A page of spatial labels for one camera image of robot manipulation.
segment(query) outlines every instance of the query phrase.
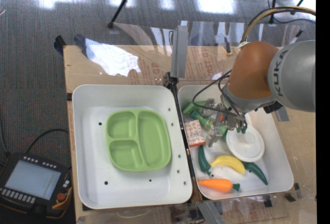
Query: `gray floor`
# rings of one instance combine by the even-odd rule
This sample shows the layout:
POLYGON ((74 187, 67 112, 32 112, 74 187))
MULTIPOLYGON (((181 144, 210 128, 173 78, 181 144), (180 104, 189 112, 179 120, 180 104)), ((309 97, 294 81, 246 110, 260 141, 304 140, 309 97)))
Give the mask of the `gray floor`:
MULTIPOLYGON (((258 12, 272 6, 272 1, 128 0, 116 22, 166 29, 175 29, 182 21, 248 23, 258 12)), ((67 44, 74 44, 74 36, 83 34, 100 43, 114 43, 107 24, 120 2, 0 0, 0 13, 4 11, 0 15, 0 117, 8 151, 24 152, 35 137, 49 129, 68 129, 63 58, 54 49, 55 38, 61 35, 67 44)), ((298 2, 276 0, 276 6, 294 6, 298 2)), ((301 6, 315 10, 316 0, 304 0, 301 6)), ((315 39, 315 17, 301 13, 275 17, 275 23, 296 20, 291 24, 304 29, 300 40, 315 39)), ((69 166, 68 145, 67 133, 52 132, 37 141, 30 153, 69 166)), ((2 149, 0 160, 5 160, 2 149)), ((62 220, 45 223, 74 223, 74 219, 71 204, 62 220)), ((0 222, 36 223, 3 207, 0 222)))

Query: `table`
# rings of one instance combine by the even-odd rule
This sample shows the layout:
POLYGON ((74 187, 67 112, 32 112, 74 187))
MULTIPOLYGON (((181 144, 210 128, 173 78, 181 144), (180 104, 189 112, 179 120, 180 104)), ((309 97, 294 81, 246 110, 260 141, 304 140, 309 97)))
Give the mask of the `table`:
MULTIPOLYGON (((134 45, 112 46, 114 52, 120 52, 121 56, 125 58, 119 62, 119 65, 123 66, 120 73, 114 73, 113 69, 107 68, 104 64, 104 59, 111 58, 113 54, 108 54, 107 57, 103 56, 100 59, 96 47, 94 47, 95 50, 85 51, 76 45, 63 47, 77 223, 95 223, 96 221, 98 223, 125 224, 199 223, 204 218, 199 207, 196 206, 196 203, 200 204, 201 202, 201 195, 196 190, 196 186, 191 200, 180 205, 91 210, 86 208, 79 198, 71 101, 74 89, 82 84, 162 85, 163 77, 171 68, 171 43, 167 43, 165 38, 163 38, 163 43, 157 42, 159 38, 157 38, 154 29, 150 31, 150 29, 146 30, 140 26, 118 23, 115 25, 117 28, 114 29, 114 34, 119 35, 124 31, 136 43, 134 45), (150 36, 149 32, 154 33, 153 40, 148 37, 148 34, 150 36), (93 59, 88 59, 85 55, 86 52, 94 52, 93 59)), ((159 30, 163 34, 169 31, 159 30)), ((221 43, 217 46, 189 46, 186 76, 179 81, 179 87, 189 84, 208 84, 213 74, 231 69, 239 52, 234 46, 231 47, 231 50, 232 54, 228 55, 221 43)), ((270 115, 275 121, 294 175, 295 185, 293 188, 285 193, 222 201, 210 201, 202 198, 206 210, 209 208, 208 217, 220 218, 223 223, 317 222, 315 113, 305 113, 287 108, 285 110, 285 115, 289 121, 283 119, 278 113, 270 115)))

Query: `white lid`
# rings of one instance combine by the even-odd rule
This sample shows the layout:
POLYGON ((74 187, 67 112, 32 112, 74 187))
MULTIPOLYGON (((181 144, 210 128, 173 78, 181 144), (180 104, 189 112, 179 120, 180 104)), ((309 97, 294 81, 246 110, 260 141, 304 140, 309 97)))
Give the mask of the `white lid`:
POLYGON ((262 136, 253 127, 247 126, 245 133, 228 131, 226 141, 232 154, 241 161, 252 163, 259 160, 265 151, 262 136))

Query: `yellow banana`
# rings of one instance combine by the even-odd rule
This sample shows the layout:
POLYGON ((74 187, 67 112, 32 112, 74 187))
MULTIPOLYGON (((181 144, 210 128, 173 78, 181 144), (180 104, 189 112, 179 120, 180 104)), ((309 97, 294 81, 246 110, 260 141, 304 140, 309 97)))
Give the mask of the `yellow banana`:
POLYGON ((211 167, 215 165, 228 165, 240 173, 245 173, 244 164, 236 157, 231 155, 220 155, 212 163, 210 163, 210 165, 211 167))

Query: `button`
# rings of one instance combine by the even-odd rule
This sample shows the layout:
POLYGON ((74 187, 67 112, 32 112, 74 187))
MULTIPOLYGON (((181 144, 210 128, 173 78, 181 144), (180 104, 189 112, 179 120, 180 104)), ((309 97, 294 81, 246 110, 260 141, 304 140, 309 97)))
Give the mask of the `button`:
POLYGON ((58 193, 56 198, 57 198, 57 201, 60 203, 60 202, 63 202, 65 199, 66 199, 66 195, 64 193, 58 193))

